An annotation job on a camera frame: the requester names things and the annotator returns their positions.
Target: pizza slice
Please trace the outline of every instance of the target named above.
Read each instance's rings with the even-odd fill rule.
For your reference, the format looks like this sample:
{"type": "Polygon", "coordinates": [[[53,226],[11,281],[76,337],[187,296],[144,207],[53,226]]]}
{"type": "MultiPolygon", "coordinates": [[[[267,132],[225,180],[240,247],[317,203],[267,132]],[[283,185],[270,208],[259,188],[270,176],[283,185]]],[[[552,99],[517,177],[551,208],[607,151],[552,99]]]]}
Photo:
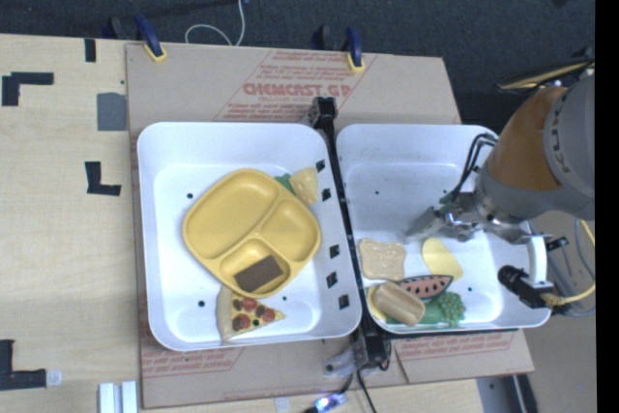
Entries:
{"type": "Polygon", "coordinates": [[[217,297],[216,314],[217,326],[223,340],[261,329],[285,318],[281,311],[237,294],[225,285],[221,287],[217,297]]]}

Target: cardboard box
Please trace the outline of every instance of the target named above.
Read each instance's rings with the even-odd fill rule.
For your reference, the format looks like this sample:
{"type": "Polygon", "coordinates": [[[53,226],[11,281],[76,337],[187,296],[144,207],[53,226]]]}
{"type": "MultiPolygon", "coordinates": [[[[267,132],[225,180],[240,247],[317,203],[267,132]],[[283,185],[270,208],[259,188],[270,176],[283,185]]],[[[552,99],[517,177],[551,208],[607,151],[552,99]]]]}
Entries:
{"type": "MultiPolygon", "coordinates": [[[[340,52],[179,44],[166,50],[167,59],[155,64],[142,44],[126,46],[143,407],[339,389],[344,378],[326,378],[323,360],[346,349],[349,338],[187,353],[154,340],[146,314],[135,143],[143,129],[163,121],[298,122],[319,96],[336,99],[336,131],[353,123],[457,124],[442,60],[365,54],[365,71],[353,73],[340,52]]],[[[395,340],[392,365],[367,382],[386,387],[531,369],[521,331],[422,337],[395,340]]]]}

